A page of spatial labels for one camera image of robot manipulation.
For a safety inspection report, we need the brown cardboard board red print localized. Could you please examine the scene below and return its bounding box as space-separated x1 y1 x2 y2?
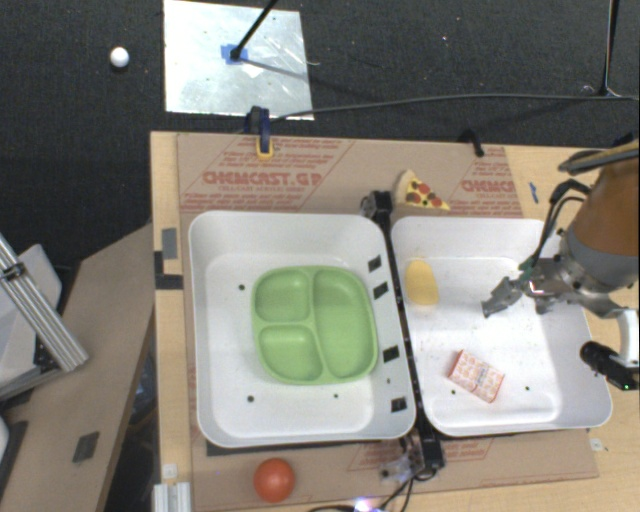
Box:
175 131 601 512

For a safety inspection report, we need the toy pizza slice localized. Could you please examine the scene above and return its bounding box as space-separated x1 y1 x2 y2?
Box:
394 168 452 213

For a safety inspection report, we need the green divided plate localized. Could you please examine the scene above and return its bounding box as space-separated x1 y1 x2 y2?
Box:
250 264 380 386

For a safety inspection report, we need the black cylinder on white bracket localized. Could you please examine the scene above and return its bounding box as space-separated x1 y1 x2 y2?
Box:
579 308 640 393

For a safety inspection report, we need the white plastic tray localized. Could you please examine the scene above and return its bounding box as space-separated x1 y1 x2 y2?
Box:
389 215 614 438
187 209 418 449

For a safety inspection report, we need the yellow oval biscuit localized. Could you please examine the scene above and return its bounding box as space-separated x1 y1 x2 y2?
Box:
403 258 441 307

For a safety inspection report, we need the thin black rod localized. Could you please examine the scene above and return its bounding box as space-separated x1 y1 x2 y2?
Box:
380 213 433 443

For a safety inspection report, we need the red-orange ball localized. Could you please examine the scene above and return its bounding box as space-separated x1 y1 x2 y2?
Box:
252 457 297 504

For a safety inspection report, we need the orange and white packet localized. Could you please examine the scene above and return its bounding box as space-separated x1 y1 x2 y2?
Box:
445 348 506 404

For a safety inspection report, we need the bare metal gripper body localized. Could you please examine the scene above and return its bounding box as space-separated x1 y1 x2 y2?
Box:
519 255 620 319

